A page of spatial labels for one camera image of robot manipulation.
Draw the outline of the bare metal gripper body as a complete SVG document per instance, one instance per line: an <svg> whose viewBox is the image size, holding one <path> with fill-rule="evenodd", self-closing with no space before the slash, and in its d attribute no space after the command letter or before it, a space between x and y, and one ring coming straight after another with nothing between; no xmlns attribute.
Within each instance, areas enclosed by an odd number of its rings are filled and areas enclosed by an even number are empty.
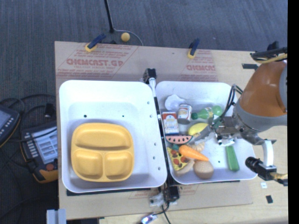
<svg viewBox="0 0 299 224"><path fill-rule="evenodd" d="M219 117L214 122L214 131L216 137L222 135L234 138L235 142L237 139L243 139L252 145L262 145L265 142L258 136L258 130L247 126L236 116Z"/></svg>

